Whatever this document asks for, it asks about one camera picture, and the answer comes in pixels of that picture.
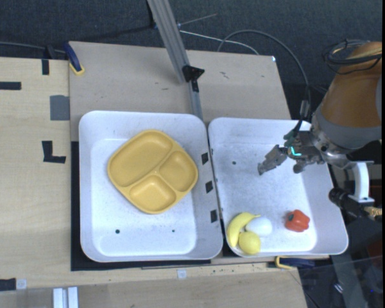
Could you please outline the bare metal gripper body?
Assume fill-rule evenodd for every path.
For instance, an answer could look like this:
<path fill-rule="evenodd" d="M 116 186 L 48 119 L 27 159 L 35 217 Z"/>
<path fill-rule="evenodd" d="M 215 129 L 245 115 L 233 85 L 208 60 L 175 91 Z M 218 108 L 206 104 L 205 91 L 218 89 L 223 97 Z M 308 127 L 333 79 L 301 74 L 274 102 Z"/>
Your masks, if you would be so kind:
<path fill-rule="evenodd" d="M 347 155 L 350 149 L 334 144 L 322 132 L 290 131 L 286 135 L 287 155 L 293 160 L 304 159 L 311 164 L 328 164 L 340 169 L 351 169 Z"/>

